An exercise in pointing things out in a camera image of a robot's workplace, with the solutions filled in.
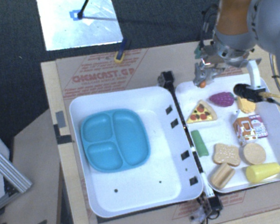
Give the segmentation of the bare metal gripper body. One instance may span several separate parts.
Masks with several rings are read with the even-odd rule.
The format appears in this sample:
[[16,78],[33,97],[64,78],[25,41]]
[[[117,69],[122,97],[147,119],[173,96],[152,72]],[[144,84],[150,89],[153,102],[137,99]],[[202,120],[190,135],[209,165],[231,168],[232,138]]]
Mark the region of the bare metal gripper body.
[[224,70],[227,67],[241,68],[246,66],[248,51],[235,50],[222,43],[206,45],[200,49],[203,66],[209,69]]

